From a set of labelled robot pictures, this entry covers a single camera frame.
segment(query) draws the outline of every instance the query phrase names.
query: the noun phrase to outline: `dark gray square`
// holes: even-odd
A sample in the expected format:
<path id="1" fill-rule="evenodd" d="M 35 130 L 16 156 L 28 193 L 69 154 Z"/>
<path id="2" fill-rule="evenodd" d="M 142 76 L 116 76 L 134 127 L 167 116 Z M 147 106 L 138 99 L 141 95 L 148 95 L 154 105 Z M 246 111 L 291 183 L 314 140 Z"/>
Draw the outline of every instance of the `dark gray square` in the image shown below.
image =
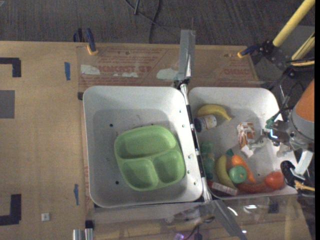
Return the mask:
<path id="1" fill-rule="evenodd" d="M 0 119 L 15 118 L 15 91 L 0 90 Z"/>

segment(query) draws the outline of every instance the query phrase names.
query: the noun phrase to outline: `green plate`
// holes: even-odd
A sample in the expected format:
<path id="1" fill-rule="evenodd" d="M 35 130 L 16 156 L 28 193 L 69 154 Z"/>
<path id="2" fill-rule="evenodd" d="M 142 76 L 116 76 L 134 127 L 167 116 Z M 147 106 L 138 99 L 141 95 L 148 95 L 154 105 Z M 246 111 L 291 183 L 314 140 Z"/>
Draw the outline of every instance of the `green plate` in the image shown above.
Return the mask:
<path id="1" fill-rule="evenodd" d="M 160 125 L 119 134 L 114 153 L 125 182 L 137 191 L 169 186 L 179 182 L 186 173 L 178 141 L 169 129 Z"/>

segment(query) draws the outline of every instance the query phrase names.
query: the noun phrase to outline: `can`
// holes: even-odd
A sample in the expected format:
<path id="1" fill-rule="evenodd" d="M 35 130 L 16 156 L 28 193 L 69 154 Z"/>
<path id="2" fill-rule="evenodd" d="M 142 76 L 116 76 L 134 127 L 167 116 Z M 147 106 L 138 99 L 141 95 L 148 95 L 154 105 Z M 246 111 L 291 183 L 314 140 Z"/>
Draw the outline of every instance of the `can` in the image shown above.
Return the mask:
<path id="1" fill-rule="evenodd" d="M 208 130 L 217 126 L 217 119 L 213 114 L 199 116 L 194 119 L 195 130 L 200 133 L 203 130 Z"/>

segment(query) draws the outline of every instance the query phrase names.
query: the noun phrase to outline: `yellow pipe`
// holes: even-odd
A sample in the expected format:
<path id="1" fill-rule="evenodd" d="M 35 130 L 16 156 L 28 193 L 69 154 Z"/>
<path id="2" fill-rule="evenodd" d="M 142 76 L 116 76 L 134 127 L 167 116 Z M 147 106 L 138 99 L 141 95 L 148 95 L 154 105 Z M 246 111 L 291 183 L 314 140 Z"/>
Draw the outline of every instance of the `yellow pipe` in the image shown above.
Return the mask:
<path id="1" fill-rule="evenodd" d="M 307 12 L 315 5 L 316 0 L 304 0 L 300 7 L 295 11 L 280 33 L 272 41 L 275 47 L 280 47 L 299 22 L 304 18 Z"/>
<path id="2" fill-rule="evenodd" d="M 292 55 L 291 60 L 299 60 L 302 59 L 308 52 L 311 51 L 313 47 L 315 47 L 315 33 L 313 33 L 301 47 Z"/>

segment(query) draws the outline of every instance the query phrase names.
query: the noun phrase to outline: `banana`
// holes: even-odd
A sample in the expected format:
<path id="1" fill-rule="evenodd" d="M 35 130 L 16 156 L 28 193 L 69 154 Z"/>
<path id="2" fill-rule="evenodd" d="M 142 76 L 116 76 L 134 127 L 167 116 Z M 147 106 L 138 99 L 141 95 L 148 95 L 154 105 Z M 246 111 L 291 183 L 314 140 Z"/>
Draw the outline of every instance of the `banana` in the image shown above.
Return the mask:
<path id="1" fill-rule="evenodd" d="M 235 187 L 235 185 L 233 184 L 233 182 L 231 181 L 228 175 L 226 164 L 227 164 L 227 156 L 223 154 L 216 161 L 216 164 L 215 164 L 216 175 L 218 176 L 219 181 L 222 185 L 225 185 L 229 188 L 233 188 L 236 190 L 237 188 Z"/>
<path id="2" fill-rule="evenodd" d="M 207 105 L 202 106 L 197 112 L 198 117 L 202 117 L 205 115 L 211 115 L 211 114 L 216 114 L 218 116 L 222 116 L 225 119 L 227 119 L 228 121 L 230 121 L 232 119 L 230 116 L 228 116 L 225 108 L 220 105 L 207 104 Z"/>

